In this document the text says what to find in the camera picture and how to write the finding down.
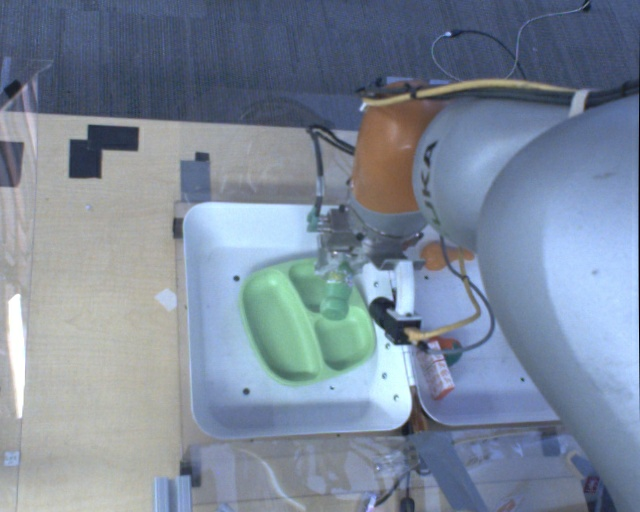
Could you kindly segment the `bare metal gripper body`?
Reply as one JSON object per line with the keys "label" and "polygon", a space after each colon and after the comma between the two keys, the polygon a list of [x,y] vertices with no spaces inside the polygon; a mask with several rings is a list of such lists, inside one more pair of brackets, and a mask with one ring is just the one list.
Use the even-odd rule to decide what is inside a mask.
{"label": "bare metal gripper body", "polygon": [[334,271],[345,258],[359,258],[362,268],[392,270],[405,252],[422,237],[423,216],[418,211],[382,213],[360,204],[346,204],[325,213],[313,213],[318,252],[330,252]]}

